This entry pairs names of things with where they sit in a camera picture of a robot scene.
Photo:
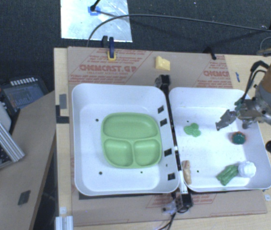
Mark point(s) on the green divided plate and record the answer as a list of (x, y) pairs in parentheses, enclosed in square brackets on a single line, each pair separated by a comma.
[(130, 140)]

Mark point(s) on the white plastic tray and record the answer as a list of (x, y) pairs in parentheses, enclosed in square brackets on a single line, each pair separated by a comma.
[(89, 138), (212, 152)]

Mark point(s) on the beige toy food piece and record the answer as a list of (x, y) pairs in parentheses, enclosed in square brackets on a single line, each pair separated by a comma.
[(186, 172)]

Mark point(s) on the green toy vegetable bundle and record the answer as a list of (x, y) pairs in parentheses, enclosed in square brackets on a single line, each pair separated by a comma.
[(227, 175)]

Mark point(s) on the brown cardboard board red print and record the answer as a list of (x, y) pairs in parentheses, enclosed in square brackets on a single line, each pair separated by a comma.
[(135, 66)]

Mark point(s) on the yellow cheese wedge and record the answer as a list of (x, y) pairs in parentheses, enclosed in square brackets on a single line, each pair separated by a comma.
[(162, 63)]

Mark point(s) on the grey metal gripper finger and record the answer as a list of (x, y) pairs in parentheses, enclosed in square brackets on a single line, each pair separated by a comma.
[(246, 124), (226, 120)]

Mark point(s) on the dark green and orange toy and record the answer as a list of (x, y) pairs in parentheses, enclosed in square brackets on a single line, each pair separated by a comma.
[(238, 138)]

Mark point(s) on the thin black and white rod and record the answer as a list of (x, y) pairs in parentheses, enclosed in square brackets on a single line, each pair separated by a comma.
[(172, 126)]

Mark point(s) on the light green toy lettuce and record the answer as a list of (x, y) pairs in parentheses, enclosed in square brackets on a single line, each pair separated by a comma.
[(192, 130)]

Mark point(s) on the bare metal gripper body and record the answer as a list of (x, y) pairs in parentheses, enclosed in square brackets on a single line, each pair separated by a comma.
[(251, 114)]

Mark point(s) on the white toy cauliflower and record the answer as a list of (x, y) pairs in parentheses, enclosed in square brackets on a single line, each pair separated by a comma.
[(246, 169)]

